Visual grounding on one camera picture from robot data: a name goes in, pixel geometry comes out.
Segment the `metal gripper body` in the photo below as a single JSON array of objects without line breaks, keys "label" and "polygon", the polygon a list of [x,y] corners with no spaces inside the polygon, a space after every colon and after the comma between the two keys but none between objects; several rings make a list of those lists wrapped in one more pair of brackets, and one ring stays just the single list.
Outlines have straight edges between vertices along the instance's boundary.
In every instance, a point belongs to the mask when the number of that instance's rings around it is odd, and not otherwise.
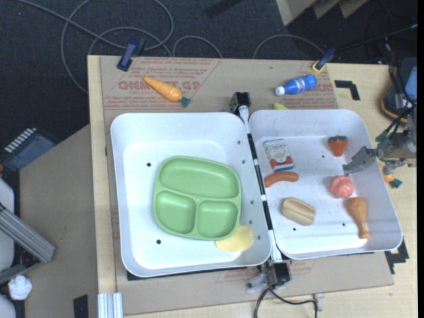
[{"label": "metal gripper body", "polygon": [[412,132],[397,132],[377,145],[377,157],[385,161],[416,161],[417,139]]}]

